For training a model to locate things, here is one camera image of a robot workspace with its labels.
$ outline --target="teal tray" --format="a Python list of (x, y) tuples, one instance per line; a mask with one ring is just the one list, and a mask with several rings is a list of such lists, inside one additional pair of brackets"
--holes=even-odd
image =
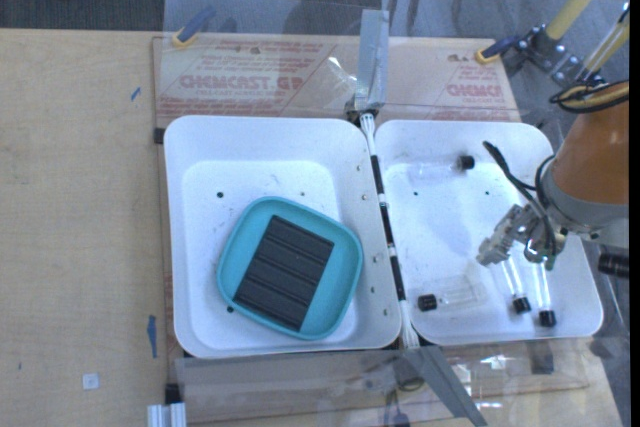
[[(247, 281), (243, 280), (248, 270), (253, 274), (259, 270), (254, 256), (262, 247), (261, 242), (274, 216), (333, 246), (323, 263), (321, 277), (310, 285), (315, 287), (315, 292), (305, 306), (303, 320), (296, 326), (282, 322), (277, 314), (248, 306), (237, 295), (241, 287), (246, 286)], [(355, 292), (362, 263), (360, 241), (346, 226), (304, 205), (284, 198), (265, 197), (251, 203), (236, 223), (220, 256), (216, 280), (225, 302), (238, 312), (291, 336), (317, 340), (329, 336), (342, 321)], [(276, 285), (287, 293), (286, 277)]]

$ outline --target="wire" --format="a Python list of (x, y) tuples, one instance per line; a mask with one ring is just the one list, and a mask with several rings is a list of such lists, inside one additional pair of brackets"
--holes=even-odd
[(493, 160), (496, 161), (496, 164), (498, 164), (498, 166), (500, 167), (500, 169), (502, 169), (502, 172), (504, 173), (504, 175), (507, 177), (507, 179), (518, 189), (525, 189), (525, 191), (523, 192), (523, 196), (525, 196), (527, 199), (533, 199), (531, 194), (529, 194), (527, 192), (527, 190), (530, 191), (535, 191), (536, 188), (532, 185), (526, 184), (523, 181), (519, 180), (518, 178), (516, 178), (511, 171), (509, 170), (509, 165), (507, 164), (507, 160), (504, 158), (504, 156), (502, 155), (502, 153), (500, 152), (500, 150), (495, 147), (493, 144), (491, 144), (488, 141), (484, 141), (482, 143), (482, 145), (487, 149), (487, 151), (491, 154), (491, 156), (493, 157)]
[(396, 405), (396, 410), (398, 410), (398, 393), (396, 392), (396, 390), (390, 391), (385, 397), (384, 418), (382, 420), (385, 427), (389, 427), (389, 412), (394, 402)]
[(555, 154), (549, 155), (546, 159), (542, 161), (542, 164), (538, 166), (538, 169), (536, 169), (536, 177), (535, 177), (536, 192), (538, 193), (538, 199), (540, 200), (540, 204), (543, 207), (549, 206), (549, 200), (545, 196), (544, 189), (542, 188), (542, 171), (544, 170), (544, 167), (547, 165), (547, 163), (554, 157), (555, 157)]
[(414, 377), (413, 379), (409, 379), (402, 384), (398, 384), (398, 389), (400, 391), (412, 392), (418, 391), (424, 385), (424, 379), (421, 377)]
[(567, 112), (578, 114), (601, 111), (627, 101), (629, 101), (628, 80), (595, 86), (590, 84), (571, 86), (549, 98), (550, 103), (557, 104)]
[[(487, 151), (491, 154), (493, 159), (498, 164), (498, 167), (502, 169), (502, 172), (506, 176), (507, 180), (509, 180), (513, 186), (518, 190), (520, 194), (522, 194), (528, 201), (531, 207), (535, 210), (536, 214), (544, 224), (545, 231), (545, 250), (550, 250), (552, 255), (556, 254), (557, 246), (556, 246), (556, 238), (553, 234), (553, 228), (551, 226), (551, 221), (549, 221), (549, 216), (547, 215), (544, 208), (538, 203), (538, 201), (531, 195), (529, 190), (537, 191), (537, 187), (532, 187), (531, 185), (527, 185), (522, 182), (518, 178), (516, 178), (511, 171), (509, 170), (509, 165), (507, 164), (507, 160), (502, 155), (502, 152), (493, 144), (488, 141), (483, 141), (482, 145), (487, 149)], [(541, 181), (542, 176), (542, 167), (546, 164), (552, 157), (548, 157), (536, 170), (536, 185), (539, 186), (539, 182)]]

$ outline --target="white tray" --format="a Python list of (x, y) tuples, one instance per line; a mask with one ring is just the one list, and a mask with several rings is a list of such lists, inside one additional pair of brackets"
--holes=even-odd
[[(537, 167), (553, 152), (542, 132), (522, 123), (394, 120), (376, 132), (413, 326), (440, 345), (593, 334), (602, 323), (602, 304), (577, 236), (568, 237), (547, 273), (557, 317), (552, 329), (537, 323), (533, 267), (522, 255), (522, 246), (514, 245), (511, 255), (528, 292), (528, 314), (517, 315), (509, 307), (501, 269), (475, 260), (480, 243), (511, 205), (525, 204), (482, 146), (485, 140), (500, 149), (516, 177), (531, 184)], [(464, 173), (451, 171), (447, 164), (459, 155), (474, 157), (475, 167)], [(443, 289), (463, 294), (472, 288), (480, 294), (464, 307), (426, 312), (417, 307), (420, 295)]]
[[(500, 148), (513, 171), (533, 182), (551, 153), (545, 136), (520, 123), (388, 121), (376, 133), (386, 199), (412, 322), (441, 345), (587, 336), (602, 306), (581, 242), (569, 237), (549, 273), (558, 324), (537, 327), (534, 312), (510, 313), (509, 298), (477, 249), (513, 203), (523, 203), (482, 147)], [(400, 331), (400, 310), (364, 135), (335, 119), (185, 116), (164, 138), (173, 265), (174, 324), (180, 345), (202, 358), (381, 348)], [(421, 165), (460, 154), (474, 169), (428, 181)], [(353, 300), (329, 337), (305, 341), (237, 312), (216, 288), (215, 269), (244, 209), (279, 196), (318, 210), (353, 230), (364, 264)], [(530, 288), (527, 262), (516, 257)], [(482, 300), (462, 309), (421, 312), (417, 297), (445, 283), (471, 283)]]
[[(176, 337), (202, 358), (379, 348), (400, 331), (373, 172), (362, 133), (340, 120), (185, 116), (164, 136)], [(364, 263), (335, 332), (300, 340), (229, 313), (215, 269), (244, 209), (296, 201), (358, 234)]]

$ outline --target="black strip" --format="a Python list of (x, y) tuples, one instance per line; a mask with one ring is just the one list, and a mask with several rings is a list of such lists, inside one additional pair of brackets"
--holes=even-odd
[(387, 245), (393, 244), (393, 233), (391, 232), (391, 221), (389, 221), (389, 211), (387, 205), (380, 205), (382, 214), (382, 224), (384, 225), (384, 236), (387, 238)]
[(373, 168), (373, 179), (376, 181), (376, 192), (384, 194), (382, 186), (382, 173), (380, 172), (380, 162), (377, 155), (371, 155), (371, 167)]
[(162, 144), (164, 142), (164, 128), (153, 129), (153, 142), (156, 144)]
[(397, 256), (392, 256), (391, 270), (393, 271), (393, 281), (396, 284), (396, 293), (398, 294), (398, 301), (406, 300), (407, 296), (404, 292), (404, 283), (402, 282), (402, 273), (400, 272), (400, 263)]

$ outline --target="black cap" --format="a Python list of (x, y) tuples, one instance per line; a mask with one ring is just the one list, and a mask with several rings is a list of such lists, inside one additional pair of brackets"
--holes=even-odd
[(438, 307), (438, 300), (433, 294), (425, 294), (418, 297), (418, 308), (420, 311), (435, 310)]
[(516, 313), (520, 315), (521, 313), (525, 313), (527, 311), (531, 311), (531, 305), (529, 304), (529, 299), (526, 297), (518, 297), (513, 300), (513, 307), (516, 310)]
[(471, 155), (461, 155), (458, 157), (458, 165), (460, 169), (473, 169), (476, 165), (475, 159)]
[(543, 327), (553, 327), (556, 325), (556, 314), (553, 310), (542, 310), (538, 317), (540, 318), (540, 325)]

